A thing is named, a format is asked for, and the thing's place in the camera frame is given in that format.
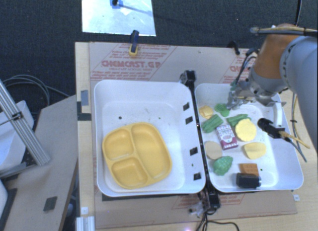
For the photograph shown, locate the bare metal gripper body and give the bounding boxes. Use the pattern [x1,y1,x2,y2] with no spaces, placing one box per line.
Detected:
[232,80,277,107]

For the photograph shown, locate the small green toy vegetable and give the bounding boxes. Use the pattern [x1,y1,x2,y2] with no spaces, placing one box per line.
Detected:
[214,103,231,117]

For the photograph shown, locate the green toy bean pods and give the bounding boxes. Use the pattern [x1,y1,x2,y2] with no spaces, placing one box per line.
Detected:
[201,113,224,134]
[226,113,251,127]

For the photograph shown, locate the small yellow toy cracker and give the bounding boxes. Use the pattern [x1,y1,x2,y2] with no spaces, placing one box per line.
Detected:
[198,105,214,120]

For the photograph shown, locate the round yellow toy disc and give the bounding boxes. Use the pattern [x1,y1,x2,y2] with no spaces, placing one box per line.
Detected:
[235,118,257,142]

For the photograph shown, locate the red and white carton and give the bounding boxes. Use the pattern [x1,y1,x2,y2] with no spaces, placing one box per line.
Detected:
[215,124,239,151]

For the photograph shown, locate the round tan toy biscuit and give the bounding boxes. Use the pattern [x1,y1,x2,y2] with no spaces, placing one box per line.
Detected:
[204,140,223,160]

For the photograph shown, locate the yellow toy crisp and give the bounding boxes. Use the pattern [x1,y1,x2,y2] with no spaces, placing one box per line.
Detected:
[241,142,267,160]

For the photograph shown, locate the green toy broccoli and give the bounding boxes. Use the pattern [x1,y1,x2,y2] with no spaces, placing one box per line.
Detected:
[213,156,234,176]

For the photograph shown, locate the orange square toy biscuit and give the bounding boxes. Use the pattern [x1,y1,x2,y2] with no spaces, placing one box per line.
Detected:
[238,163,260,176]

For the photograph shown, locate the white plastic tray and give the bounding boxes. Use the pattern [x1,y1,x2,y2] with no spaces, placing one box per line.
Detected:
[194,83,305,193]
[93,79,207,198]

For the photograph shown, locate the brown cardboard board red print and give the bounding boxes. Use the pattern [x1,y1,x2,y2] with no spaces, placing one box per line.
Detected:
[88,41,298,230]

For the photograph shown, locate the yellow divided plate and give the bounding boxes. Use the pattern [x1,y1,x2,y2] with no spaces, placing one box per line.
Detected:
[101,122,173,190]

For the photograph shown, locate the black cylinder on white bracket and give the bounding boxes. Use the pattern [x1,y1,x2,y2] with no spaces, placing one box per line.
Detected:
[257,101,287,139]

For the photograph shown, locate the black block with thin wires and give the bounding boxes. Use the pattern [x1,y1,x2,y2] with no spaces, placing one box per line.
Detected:
[179,70,196,86]
[198,191,222,214]

